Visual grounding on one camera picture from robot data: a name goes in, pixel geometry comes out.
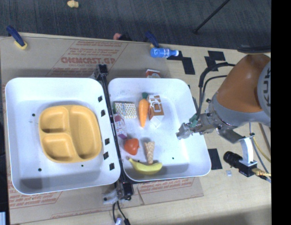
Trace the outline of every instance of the blue plastic bottle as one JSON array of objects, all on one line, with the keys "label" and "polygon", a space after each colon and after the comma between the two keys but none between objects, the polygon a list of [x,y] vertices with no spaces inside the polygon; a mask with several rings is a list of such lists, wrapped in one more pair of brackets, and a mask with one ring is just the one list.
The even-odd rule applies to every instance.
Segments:
[{"label": "blue plastic bottle", "polygon": [[178,50],[170,50],[169,48],[153,47],[150,50],[150,55],[153,58],[168,58],[170,56],[178,56],[178,54],[179,54]]}]

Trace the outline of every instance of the red tomato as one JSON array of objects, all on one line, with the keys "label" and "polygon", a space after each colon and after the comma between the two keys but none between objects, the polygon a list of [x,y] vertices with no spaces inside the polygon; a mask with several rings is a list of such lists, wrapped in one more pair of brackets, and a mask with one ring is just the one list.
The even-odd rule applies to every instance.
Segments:
[{"label": "red tomato", "polygon": [[137,138],[127,139],[124,145],[124,149],[131,155],[136,155],[139,148],[139,140]]}]

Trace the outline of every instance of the carrot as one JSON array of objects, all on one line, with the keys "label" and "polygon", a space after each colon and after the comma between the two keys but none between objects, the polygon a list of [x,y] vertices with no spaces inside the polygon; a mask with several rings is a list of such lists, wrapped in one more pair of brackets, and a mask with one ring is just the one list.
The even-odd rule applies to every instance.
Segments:
[{"label": "carrot", "polygon": [[142,93],[142,99],[139,102],[139,121],[141,127],[145,126],[147,114],[149,111],[149,102],[147,101],[147,93],[143,92]]}]

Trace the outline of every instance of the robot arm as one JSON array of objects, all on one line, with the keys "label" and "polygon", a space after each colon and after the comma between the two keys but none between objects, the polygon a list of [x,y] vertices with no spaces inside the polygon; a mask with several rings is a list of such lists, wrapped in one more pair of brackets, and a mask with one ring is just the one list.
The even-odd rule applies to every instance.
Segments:
[{"label": "robot arm", "polygon": [[249,122],[270,127],[270,71],[270,57],[246,55],[233,67],[213,98],[207,100],[205,113],[196,113],[188,123],[183,123],[176,133],[177,138],[216,130],[231,143],[240,142],[243,150],[241,162],[245,166],[252,165],[250,137],[239,135],[234,129]]}]

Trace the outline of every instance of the yellow divided dish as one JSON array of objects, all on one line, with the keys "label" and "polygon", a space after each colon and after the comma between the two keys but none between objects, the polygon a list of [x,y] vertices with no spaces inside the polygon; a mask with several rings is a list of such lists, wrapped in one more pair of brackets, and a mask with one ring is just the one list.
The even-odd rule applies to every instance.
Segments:
[{"label": "yellow divided dish", "polygon": [[45,155],[58,163],[88,161],[102,149],[97,118],[81,105],[59,105],[43,110],[39,117],[39,135]]}]

